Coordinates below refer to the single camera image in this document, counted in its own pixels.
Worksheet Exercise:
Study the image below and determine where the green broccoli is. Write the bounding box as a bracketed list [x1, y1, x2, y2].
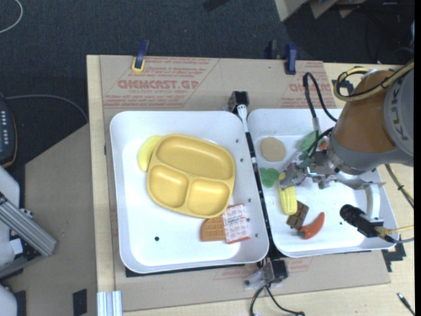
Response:
[259, 167, 282, 188]

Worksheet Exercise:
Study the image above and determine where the brown waffle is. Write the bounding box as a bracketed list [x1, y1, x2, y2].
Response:
[199, 216, 228, 242]

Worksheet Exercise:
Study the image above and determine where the yellow divided plate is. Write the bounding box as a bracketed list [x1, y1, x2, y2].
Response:
[145, 133, 237, 219]

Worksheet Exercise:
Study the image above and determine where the orange carrot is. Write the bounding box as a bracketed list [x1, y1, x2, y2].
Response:
[298, 211, 326, 240]

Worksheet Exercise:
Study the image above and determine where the green lettuce leaf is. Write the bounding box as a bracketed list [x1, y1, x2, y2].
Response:
[299, 130, 325, 153]

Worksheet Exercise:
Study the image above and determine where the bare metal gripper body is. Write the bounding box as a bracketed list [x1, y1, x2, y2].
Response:
[297, 152, 347, 190]

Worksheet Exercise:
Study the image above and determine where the brown chocolate bar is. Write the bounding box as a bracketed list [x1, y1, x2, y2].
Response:
[285, 201, 310, 230]

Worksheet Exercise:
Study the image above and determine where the white plastic tray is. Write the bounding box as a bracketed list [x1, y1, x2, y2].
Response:
[109, 110, 270, 274]
[246, 108, 399, 258]

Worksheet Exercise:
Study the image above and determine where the yellow banana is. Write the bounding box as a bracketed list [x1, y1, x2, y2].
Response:
[137, 135, 162, 172]

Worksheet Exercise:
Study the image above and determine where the black block with thin wires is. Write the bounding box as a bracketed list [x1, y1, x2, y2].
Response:
[226, 90, 249, 112]
[243, 258, 290, 291]

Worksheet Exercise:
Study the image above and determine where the brown cardboard board red print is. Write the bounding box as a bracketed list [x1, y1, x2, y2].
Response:
[98, 55, 392, 311]

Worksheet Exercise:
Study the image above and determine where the black cylinder on white bracket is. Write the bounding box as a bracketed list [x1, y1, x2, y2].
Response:
[339, 171, 386, 238]

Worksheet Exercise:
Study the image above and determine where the orange and white packet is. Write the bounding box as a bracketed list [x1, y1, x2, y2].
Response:
[222, 203, 252, 244]

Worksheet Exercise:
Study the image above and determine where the beige round biscuit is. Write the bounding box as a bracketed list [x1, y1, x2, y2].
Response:
[260, 136, 286, 162]

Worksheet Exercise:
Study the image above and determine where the thin black and white rod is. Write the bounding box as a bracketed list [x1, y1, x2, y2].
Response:
[237, 105, 274, 260]

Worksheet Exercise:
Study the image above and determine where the yellow corn cob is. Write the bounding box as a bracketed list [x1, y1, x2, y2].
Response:
[278, 172, 299, 216]

